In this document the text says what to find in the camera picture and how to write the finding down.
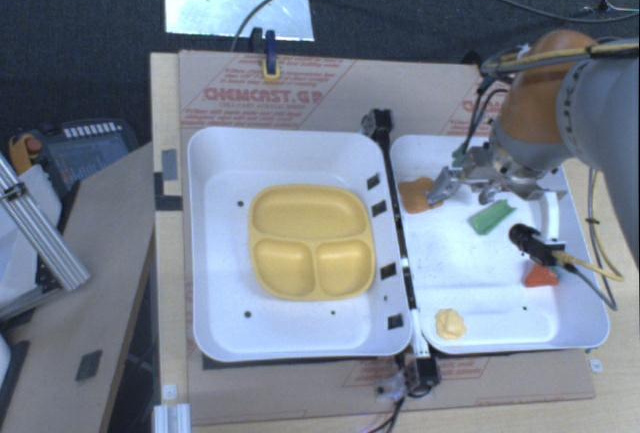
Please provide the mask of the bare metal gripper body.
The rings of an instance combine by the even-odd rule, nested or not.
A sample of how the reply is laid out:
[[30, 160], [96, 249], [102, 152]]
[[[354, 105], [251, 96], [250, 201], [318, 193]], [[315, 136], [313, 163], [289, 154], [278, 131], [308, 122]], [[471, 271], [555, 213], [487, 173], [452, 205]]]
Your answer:
[[478, 195], [486, 185], [499, 185], [499, 193], [509, 192], [525, 201], [538, 200], [547, 192], [555, 193], [559, 199], [568, 194], [564, 189], [542, 187], [540, 181], [546, 175], [544, 170], [533, 170], [517, 163], [498, 145], [469, 149], [463, 158], [461, 171], [462, 183], [469, 185]]

